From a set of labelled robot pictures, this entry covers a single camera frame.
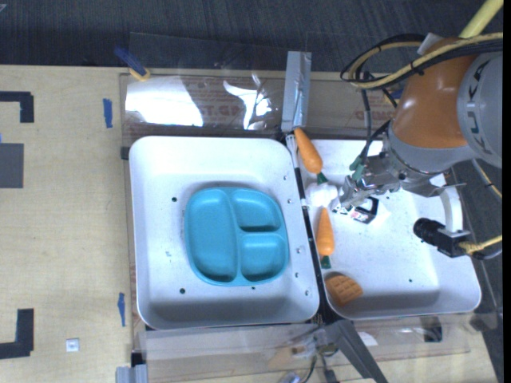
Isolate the orange toy carrot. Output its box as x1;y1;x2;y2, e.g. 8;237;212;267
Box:
315;207;336;270
293;127;329;185

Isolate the white plastic tray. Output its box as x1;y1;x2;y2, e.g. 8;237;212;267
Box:
128;135;321;330
299;137;483;321

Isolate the black cylinder on white bracket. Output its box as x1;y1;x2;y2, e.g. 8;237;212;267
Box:
413;184;473;259

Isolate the white packet with black print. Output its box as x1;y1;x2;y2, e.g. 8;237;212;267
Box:
331;195;392;225

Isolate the blue divided plate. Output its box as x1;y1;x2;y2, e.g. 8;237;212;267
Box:
183;187;291;288

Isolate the white toy garlic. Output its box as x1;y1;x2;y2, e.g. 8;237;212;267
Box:
305;181;341;208

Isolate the orange toy waffle biscuit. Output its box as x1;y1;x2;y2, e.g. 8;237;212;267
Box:
323;273;364;307

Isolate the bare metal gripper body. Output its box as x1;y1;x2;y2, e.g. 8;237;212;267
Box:
343;152;445;199

